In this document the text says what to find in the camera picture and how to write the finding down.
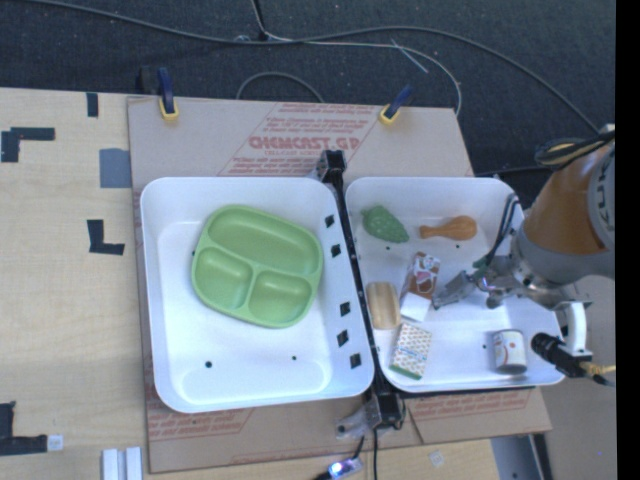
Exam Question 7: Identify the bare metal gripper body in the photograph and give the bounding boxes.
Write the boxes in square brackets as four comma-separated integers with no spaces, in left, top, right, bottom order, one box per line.
[469,256,564,311]

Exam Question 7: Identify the brown and white carton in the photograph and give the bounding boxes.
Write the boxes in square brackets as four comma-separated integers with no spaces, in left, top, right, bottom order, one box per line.
[399,250,443,323]

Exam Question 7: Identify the white plastic tray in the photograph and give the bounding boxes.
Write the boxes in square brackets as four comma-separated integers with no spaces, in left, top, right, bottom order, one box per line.
[139,175,377,415]
[344,175,567,395]

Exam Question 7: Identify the orange chicken drumstick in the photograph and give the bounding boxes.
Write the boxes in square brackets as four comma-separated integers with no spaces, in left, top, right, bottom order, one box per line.
[418,215,479,242]

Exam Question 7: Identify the orange patterned white packet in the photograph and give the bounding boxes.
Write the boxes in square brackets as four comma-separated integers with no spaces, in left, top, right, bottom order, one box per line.
[388,321,434,382]

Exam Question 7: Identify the tan bread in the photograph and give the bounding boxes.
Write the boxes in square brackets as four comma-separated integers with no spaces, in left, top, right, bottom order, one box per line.
[365,280,403,331]

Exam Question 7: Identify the white can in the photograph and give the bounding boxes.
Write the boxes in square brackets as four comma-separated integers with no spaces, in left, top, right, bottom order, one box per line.
[490,329,529,375]

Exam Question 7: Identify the green grapes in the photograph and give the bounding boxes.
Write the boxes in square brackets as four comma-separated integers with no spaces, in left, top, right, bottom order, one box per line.
[360,204,411,245]

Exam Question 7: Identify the thin black rod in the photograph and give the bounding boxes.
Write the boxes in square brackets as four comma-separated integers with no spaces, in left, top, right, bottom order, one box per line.
[331,177,392,400]

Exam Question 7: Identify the green divided plate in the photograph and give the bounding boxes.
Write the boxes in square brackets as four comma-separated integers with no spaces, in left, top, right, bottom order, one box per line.
[190,203,326,330]

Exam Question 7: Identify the brown cardboard board red print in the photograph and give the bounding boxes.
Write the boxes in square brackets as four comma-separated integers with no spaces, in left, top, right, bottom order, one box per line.
[126,96,554,474]

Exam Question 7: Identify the black cylinder on white bracket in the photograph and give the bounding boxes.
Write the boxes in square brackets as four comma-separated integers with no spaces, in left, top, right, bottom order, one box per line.
[530,300,594,380]

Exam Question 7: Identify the black block with thin wires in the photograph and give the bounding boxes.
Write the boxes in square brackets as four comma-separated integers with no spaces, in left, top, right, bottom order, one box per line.
[366,391,406,430]
[316,148,348,185]

